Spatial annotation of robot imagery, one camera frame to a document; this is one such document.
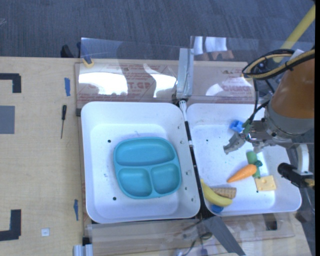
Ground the yellow banana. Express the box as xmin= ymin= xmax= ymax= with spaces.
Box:
xmin=199 ymin=178 xmax=234 ymax=208

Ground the blue cube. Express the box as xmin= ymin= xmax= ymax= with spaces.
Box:
xmin=229 ymin=119 xmax=245 ymax=134

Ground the white plastic tray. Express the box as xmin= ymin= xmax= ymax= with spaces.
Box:
xmin=185 ymin=102 xmax=303 ymax=217
xmin=80 ymin=100 xmax=202 ymax=224

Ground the yellow cheese slice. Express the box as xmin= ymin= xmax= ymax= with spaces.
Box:
xmin=254 ymin=175 xmax=277 ymax=192

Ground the tan waffle cone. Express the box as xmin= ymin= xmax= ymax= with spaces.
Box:
xmin=210 ymin=186 xmax=238 ymax=200

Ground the black cylinder on white bracket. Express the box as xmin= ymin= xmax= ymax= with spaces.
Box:
xmin=277 ymin=143 xmax=315 ymax=189

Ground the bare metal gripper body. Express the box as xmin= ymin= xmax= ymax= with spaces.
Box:
xmin=247 ymin=120 xmax=294 ymax=149

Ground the black screwdriver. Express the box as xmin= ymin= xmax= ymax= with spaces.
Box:
xmin=60 ymin=104 xmax=68 ymax=140

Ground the green cylinder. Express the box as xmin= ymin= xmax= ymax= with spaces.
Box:
xmin=245 ymin=150 xmax=262 ymax=179

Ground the blue divided plate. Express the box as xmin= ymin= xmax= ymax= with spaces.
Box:
xmin=112 ymin=136 xmax=183 ymax=200

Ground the orange carrot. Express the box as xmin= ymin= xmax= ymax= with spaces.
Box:
xmin=226 ymin=160 xmax=264 ymax=184

